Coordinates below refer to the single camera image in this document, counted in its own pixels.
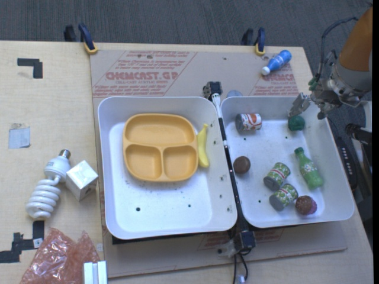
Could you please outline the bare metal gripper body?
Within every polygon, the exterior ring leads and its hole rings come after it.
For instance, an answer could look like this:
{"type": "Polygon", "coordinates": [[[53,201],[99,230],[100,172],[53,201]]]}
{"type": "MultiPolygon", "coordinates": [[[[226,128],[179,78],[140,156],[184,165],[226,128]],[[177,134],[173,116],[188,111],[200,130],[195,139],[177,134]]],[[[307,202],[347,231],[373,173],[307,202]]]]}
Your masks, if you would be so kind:
{"type": "Polygon", "coordinates": [[[351,85],[339,76],[328,78],[314,77],[309,82],[310,99],[319,107],[321,112],[330,112],[341,105],[357,107],[362,97],[368,92],[351,85]]]}

